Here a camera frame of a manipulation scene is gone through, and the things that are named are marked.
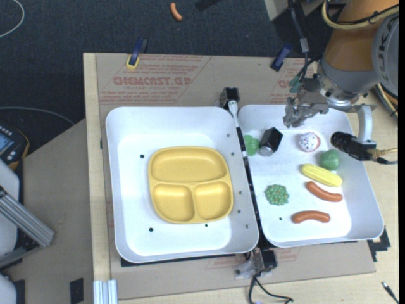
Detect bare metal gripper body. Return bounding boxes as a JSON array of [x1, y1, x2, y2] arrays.
[[296, 75, 361, 116]]

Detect black can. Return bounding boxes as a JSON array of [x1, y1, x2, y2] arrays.
[[259, 127, 284, 157]]

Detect green grapes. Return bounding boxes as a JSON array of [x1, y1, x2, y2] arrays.
[[243, 134, 261, 157]]

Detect green bell pepper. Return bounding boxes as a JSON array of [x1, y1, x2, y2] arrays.
[[318, 149, 340, 172]]

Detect thin black and white rod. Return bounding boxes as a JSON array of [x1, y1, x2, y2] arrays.
[[227, 101, 264, 250]]

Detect yellow corn cob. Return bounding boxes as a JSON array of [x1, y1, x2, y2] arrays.
[[301, 163, 344, 188]]

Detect green peas heap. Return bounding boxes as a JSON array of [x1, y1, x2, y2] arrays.
[[264, 184, 290, 206]]

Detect orange sausage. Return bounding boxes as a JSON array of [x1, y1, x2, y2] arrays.
[[169, 2, 184, 22], [305, 180, 344, 203], [291, 210, 332, 225]]

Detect brown cardboard board, red print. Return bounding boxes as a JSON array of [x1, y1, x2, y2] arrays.
[[94, 53, 377, 300]]

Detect white plastic tray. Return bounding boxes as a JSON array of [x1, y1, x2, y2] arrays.
[[237, 104, 385, 248], [105, 106, 260, 263]]

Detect yellow divided plate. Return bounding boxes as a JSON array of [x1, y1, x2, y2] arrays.
[[147, 146, 235, 225]]

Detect black cylinder on white bracket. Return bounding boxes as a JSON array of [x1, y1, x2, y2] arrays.
[[330, 104, 379, 162]]

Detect black block with thin wires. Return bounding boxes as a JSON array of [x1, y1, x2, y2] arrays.
[[217, 87, 240, 109], [234, 248, 279, 280]]

